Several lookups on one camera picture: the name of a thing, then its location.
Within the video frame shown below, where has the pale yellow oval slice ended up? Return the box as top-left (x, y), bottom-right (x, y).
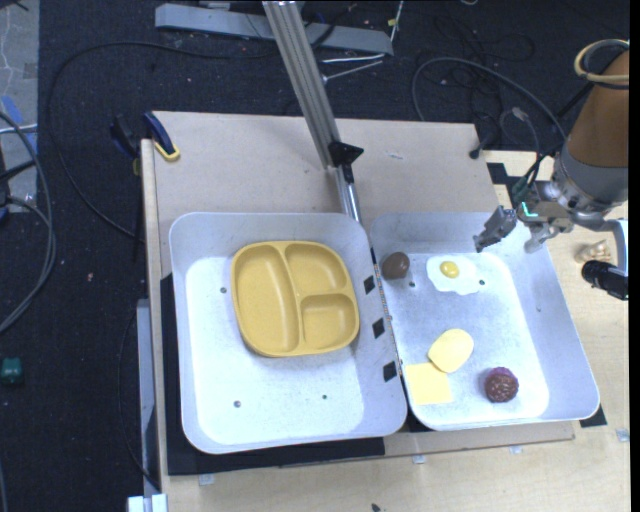
top-left (426, 327), bottom-right (476, 375)

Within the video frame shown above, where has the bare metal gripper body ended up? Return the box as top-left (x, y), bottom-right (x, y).
top-left (516, 180), bottom-right (609, 233)

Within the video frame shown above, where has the white plastic tray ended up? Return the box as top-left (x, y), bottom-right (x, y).
top-left (168, 211), bottom-right (409, 456)
top-left (369, 211), bottom-right (601, 433)

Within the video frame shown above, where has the small beige toy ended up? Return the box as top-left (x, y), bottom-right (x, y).
top-left (573, 239), bottom-right (612, 265)

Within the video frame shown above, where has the yellow divided plate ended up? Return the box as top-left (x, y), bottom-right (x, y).
top-left (229, 240), bottom-right (362, 359)

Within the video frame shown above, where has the black cylinder on white bracket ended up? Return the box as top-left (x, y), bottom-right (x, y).
top-left (574, 209), bottom-right (630, 302)

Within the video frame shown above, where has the brown round toy kiwi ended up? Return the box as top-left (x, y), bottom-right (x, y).
top-left (380, 250), bottom-right (412, 281)

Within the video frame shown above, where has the toy fried egg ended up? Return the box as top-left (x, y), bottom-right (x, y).
top-left (425, 253), bottom-right (486, 297)

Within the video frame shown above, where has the thin rod between trays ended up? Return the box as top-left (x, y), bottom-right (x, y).
top-left (368, 243), bottom-right (405, 382)

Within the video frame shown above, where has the pale brown flat board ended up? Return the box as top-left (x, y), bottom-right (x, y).
top-left (149, 110), bottom-right (576, 469)

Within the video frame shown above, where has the purple brown round berry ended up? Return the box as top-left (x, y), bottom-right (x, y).
top-left (483, 366), bottom-right (520, 404)

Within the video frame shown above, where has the yellow square cheese slice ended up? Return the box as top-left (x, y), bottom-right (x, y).
top-left (403, 361), bottom-right (455, 407)

